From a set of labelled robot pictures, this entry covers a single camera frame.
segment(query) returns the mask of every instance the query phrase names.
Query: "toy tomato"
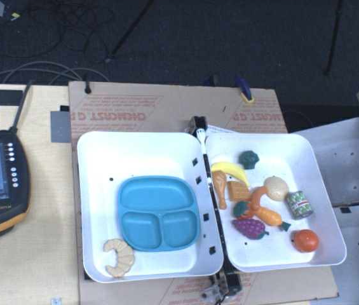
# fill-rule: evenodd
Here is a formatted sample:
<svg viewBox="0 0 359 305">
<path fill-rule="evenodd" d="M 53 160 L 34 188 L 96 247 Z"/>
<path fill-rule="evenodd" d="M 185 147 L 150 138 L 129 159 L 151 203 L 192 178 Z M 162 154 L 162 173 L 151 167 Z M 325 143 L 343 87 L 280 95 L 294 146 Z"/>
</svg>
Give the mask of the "toy tomato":
<svg viewBox="0 0 359 305">
<path fill-rule="evenodd" d="M 295 234 L 295 246 L 301 252 L 313 252 L 319 246 L 319 237 L 310 229 L 302 229 Z"/>
</svg>

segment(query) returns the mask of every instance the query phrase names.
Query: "yellow banana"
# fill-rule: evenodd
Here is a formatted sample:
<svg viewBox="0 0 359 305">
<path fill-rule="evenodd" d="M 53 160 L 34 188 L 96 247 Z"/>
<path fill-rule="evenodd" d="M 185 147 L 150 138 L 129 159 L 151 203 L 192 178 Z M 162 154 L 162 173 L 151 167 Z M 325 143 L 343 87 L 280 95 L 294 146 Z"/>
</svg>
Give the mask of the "yellow banana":
<svg viewBox="0 0 359 305">
<path fill-rule="evenodd" d="M 248 183 L 247 176 L 245 175 L 244 168 L 238 166 L 236 164 L 230 163 L 228 161 L 220 161 L 218 163 L 214 163 L 210 170 L 212 172 L 216 172 L 217 170 L 221 170 L 226 174 L 234 176 L 236 179 L 242 181 L 247 187 L 250 187 L 250 183 Z"/>
</svg>

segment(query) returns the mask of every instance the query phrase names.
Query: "blue plate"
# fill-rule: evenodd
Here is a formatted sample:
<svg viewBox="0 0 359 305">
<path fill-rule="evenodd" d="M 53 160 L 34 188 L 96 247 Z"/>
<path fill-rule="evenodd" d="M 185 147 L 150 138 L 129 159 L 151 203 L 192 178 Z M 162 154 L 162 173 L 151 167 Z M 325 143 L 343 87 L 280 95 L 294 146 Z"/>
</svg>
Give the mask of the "blue plate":
<svg viewBox="0 0 359 305">
<path fill-rule="evenodd" d="M 123 238 L 142 251 L 171 251 L 191 246 L 199 236 L 196 197 L 178 177 L 141 176 L 118 191 L 118 219 Z"/>
</svg>

